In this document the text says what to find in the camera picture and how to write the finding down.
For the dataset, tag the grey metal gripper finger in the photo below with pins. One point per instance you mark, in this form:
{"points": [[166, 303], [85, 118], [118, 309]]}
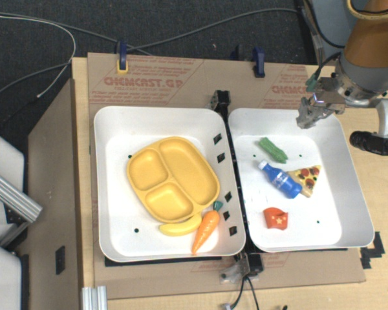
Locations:
{"points": [[324, 112], [305, 115]]}

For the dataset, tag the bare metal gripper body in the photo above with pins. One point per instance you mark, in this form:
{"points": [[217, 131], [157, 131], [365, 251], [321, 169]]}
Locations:
{"points": [[329, 92]]}

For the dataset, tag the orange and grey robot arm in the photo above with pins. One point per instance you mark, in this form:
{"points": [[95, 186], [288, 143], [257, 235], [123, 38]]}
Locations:
{"points": [[367, 40]]}

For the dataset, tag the green bean pods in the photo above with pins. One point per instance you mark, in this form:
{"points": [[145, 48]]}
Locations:
{"points": [[273, 150]]}

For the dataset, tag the pizza slice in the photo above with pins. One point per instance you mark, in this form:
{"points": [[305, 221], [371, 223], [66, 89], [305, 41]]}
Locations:
{"points": [[308, 179]]}

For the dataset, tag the blue bottle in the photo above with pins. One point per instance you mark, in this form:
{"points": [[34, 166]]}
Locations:
{"points": [[283, 181]]}

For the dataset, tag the white plastic tray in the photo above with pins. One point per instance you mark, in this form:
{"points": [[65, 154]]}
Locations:
{"points": [[123, 179], [329, 205]]}

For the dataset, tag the brown cardboard board red print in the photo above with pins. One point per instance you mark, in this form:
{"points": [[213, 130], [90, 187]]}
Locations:
{"points": [[187, 76]]}

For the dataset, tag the yellow divided plate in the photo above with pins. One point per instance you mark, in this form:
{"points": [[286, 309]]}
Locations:
{"points": [[181, 170]]}

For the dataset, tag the orange carrot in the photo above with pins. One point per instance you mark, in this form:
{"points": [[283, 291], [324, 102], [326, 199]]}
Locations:
{"points": [[207, 228]]}

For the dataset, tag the yellow banana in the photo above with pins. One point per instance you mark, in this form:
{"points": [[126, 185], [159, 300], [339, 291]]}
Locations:
{"points": [[178, 228]]}

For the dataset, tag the black cylinder on white bracket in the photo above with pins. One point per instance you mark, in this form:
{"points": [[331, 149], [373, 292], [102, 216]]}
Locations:
{"points": [[372, 142]]}

